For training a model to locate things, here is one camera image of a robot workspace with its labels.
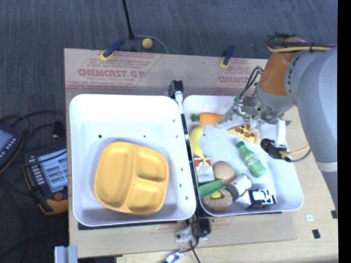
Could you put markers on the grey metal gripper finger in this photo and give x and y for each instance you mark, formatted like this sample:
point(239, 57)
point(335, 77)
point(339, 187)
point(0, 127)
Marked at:
point(229, 117)
point(253, 124)

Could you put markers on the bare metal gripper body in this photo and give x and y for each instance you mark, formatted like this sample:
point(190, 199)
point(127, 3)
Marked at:
point(259, 111)

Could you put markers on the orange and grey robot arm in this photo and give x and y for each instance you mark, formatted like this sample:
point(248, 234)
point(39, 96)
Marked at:
point(310, 92)

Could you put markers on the yellow pizza slice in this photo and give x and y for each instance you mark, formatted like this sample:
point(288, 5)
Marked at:
point(244, 133)

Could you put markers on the orange carrot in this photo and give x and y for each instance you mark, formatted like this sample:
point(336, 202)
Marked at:
point(209, 118)

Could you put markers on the green plastic bottle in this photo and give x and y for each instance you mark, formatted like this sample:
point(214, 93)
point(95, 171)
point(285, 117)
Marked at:
point(252, 160)

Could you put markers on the yellow banana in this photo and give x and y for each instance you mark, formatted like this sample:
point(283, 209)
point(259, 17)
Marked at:
point(195, 141)

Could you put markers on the thin black and white rod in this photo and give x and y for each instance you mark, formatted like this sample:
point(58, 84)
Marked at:
point(183, 119)

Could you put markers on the brown bread roll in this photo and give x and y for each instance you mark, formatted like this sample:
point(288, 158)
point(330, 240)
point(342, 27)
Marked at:
point(224, 172)

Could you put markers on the red and white carton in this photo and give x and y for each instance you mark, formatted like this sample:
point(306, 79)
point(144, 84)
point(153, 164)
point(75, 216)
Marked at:
point(204, 170)

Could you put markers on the white plastic tray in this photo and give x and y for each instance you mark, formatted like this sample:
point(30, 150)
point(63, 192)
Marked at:
point(126, 114)
point(277, 179)

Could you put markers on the green vegetable stalk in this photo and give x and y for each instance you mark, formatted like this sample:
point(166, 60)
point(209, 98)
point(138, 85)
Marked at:
point(209, 188)

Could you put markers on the black and white carton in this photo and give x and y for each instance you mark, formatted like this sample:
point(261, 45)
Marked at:
point(260, 199)

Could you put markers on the beige sandwich with yellow filling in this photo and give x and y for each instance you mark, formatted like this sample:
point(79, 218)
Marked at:
point(218, 203)

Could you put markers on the yellow ball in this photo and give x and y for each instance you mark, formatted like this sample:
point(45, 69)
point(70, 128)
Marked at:
point(147, 43)

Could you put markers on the brown cardboard board red print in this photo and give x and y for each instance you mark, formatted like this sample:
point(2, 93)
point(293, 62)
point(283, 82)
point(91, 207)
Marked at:
point(115, 73)

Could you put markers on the yellow divided plate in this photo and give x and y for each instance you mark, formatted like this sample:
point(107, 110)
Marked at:
point(118, 174)

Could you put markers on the black cylinder on white bracket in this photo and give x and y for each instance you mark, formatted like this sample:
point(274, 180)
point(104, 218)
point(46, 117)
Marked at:
point(274, 147)

